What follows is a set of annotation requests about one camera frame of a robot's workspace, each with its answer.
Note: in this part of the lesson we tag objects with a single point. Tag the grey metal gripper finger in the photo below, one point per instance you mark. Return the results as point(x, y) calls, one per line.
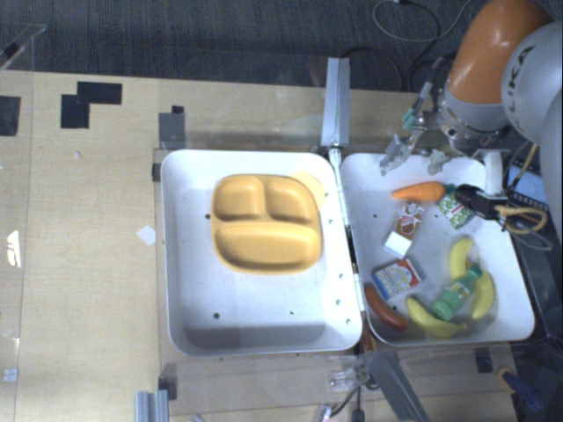
point(398, 152)
point(438, 160)

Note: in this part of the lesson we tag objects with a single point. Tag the green and white carton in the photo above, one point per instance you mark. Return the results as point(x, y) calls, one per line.
point(455, 211)

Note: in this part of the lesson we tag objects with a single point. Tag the blue and red carton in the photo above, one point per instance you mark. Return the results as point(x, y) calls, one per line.
point(396, 278)

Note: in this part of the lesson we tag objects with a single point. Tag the yellow banana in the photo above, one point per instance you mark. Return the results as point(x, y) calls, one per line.
point(429, 321)
point(484, 297)
point(459, 253)

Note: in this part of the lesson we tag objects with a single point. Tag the thin black and white rod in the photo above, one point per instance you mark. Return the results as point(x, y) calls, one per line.
point(347, 227)

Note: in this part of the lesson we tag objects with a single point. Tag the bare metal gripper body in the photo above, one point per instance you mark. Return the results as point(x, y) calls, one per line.
point(459, 139)

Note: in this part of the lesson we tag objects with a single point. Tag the white plastic tray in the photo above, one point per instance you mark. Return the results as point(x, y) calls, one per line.
point(264, 315)
point(440, 244)

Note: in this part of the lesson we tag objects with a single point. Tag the red sausage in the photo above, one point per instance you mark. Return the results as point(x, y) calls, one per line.
point(383, 308)

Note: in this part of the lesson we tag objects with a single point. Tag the green plastic bottle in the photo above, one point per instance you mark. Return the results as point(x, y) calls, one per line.
point(453, 295)

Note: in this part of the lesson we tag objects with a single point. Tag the black cylinder on white bracket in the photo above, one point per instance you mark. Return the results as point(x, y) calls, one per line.
point(477, 200)

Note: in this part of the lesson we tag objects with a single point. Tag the orange carrot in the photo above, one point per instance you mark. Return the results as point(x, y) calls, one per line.
point(418, 191)

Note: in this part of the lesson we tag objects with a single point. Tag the orange divided plate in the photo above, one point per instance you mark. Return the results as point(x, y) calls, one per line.
point(264, 244)

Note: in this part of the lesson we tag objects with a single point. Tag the brown and white carton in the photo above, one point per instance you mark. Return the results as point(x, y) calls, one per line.
point(407, 224)

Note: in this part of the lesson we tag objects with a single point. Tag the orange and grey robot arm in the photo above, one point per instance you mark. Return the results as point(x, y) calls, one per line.
point(492, 51)

